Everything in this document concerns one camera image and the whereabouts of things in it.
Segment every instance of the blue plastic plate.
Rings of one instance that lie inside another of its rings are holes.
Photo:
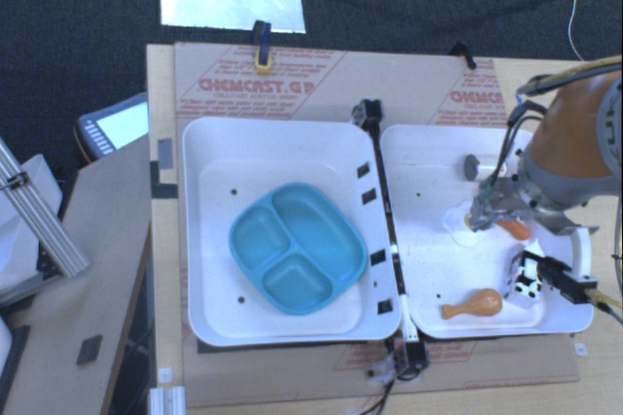
[[[247,208],[230,230],[242,271],[278,309],[312,313],[361,277],[367,249],[317,188],[288,183]]]

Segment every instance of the cardboard sheet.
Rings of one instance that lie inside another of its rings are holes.
[[[204,115],[344,122],[363,98],[384,104],[393,124],[504,127],[493,62],[470,70],[459,57],[380,55],[274,48],[259,74],[247,46],[175,47],[177,139]],[[213,349],[188,325],[183,164],[178,147],[184,385],[189,407],[377,395],[366,371],[381,342]],[[429,344],[431,365],[398,393],[577,381],[566,335]]]

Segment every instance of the monitor screen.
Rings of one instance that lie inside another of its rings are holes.
[[[147,102],[99,119],[97,124],[115,148],[126,146],[149,131]]]

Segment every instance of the yellow clip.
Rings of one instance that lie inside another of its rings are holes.
[[[273,54],[269,53],[268,58],[266,60],[266,65],[262,65],[260,63],[260,51],[257,50],[255,52],[255,70],[258,72],[268,72],[271,70],[271,66],[273,65]]]

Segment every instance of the white sticker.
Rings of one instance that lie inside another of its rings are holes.
[[[172,368],[159,368],[158,369],[158,382],[172,382],[173,381],[173,369]]]
[[[579,357],[585,357],[588,355],[588,351],[586,351],[586,345],[582,342],[573,344],[573,348],[575,349],[575,354]]]

